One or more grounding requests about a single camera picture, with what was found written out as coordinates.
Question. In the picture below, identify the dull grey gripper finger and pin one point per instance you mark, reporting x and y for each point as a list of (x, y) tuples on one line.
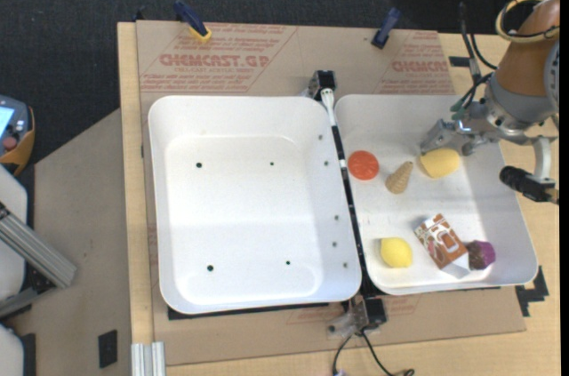
[(440, 136), (475, 144)]

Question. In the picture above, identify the beige toy ice cream cone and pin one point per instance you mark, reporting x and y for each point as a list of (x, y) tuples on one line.
[(400, 178)]

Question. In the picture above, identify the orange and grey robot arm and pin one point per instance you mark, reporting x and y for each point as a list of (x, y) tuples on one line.
[(524, 63)]

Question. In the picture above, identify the thin black and white rod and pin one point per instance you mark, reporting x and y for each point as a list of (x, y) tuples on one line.
[(343, 161)]

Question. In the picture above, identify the purple toy food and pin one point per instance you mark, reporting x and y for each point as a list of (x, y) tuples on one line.
[(481, 254)]

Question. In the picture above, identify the orange round toy fruit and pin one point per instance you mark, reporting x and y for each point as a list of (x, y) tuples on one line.
[(363, 164)]

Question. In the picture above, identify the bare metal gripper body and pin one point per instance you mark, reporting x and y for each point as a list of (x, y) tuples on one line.
[(502, 129)]

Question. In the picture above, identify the brown and white carton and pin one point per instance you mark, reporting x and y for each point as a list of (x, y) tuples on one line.
[(440, 243)]

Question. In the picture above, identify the black cylinder on white bracket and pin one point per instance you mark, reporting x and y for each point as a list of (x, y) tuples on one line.
[(524, 182)]

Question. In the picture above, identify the yellow rounded toy food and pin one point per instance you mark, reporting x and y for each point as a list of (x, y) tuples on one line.
[(440, 164)]

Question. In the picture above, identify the brown cardboard board, red print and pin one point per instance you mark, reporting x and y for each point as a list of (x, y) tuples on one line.
[(249, 54)]

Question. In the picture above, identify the yellow lemon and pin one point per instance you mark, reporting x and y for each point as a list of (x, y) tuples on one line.
[(395, 252)]

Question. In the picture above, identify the white plastic tray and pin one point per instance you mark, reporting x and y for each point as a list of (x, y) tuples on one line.
[(444, 205), (249, 205)]

